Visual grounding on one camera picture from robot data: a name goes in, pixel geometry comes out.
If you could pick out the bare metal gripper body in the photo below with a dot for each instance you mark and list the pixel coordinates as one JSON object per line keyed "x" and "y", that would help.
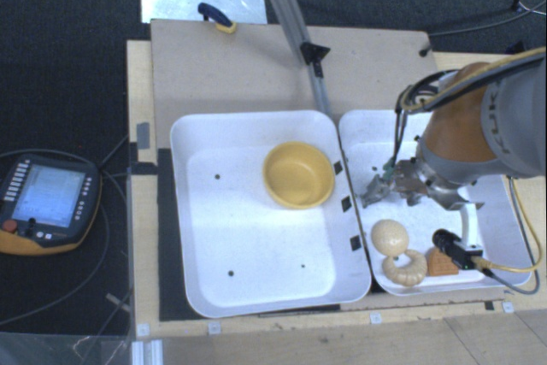
{"x": 410, "y": 177}

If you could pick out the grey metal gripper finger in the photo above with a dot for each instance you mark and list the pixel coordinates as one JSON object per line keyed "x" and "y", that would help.
{"x": 377, "y": 189}
{"x": 416, "y": 197}

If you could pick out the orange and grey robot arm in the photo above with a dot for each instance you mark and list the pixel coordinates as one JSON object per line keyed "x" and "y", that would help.
{"x": 470, "y": 128}

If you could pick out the white plastic tray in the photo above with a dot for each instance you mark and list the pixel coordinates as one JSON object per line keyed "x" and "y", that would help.
{"x": 256, "y": 243}
{"x": 427, "y": 218}

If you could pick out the cream round bread roll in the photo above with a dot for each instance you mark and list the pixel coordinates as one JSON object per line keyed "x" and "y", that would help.
{"x": 389, "y": 237}

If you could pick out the orange brown biscuit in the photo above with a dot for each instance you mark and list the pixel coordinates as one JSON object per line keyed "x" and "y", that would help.
{"x": 440, "y": 265}

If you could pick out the cream croissant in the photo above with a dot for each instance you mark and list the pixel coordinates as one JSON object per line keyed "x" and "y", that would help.
{"x": 410, "y": 275}

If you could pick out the yellow bowl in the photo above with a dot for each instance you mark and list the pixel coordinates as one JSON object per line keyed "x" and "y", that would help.
{"x": 298, "y": 175}

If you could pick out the brown cardboard board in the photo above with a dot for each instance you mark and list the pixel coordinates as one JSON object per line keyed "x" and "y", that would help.
{"x": 239, "y": 68}

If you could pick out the black cylinder on white bracket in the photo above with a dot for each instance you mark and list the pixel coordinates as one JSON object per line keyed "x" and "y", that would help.
{"x": 453, "y": 248}

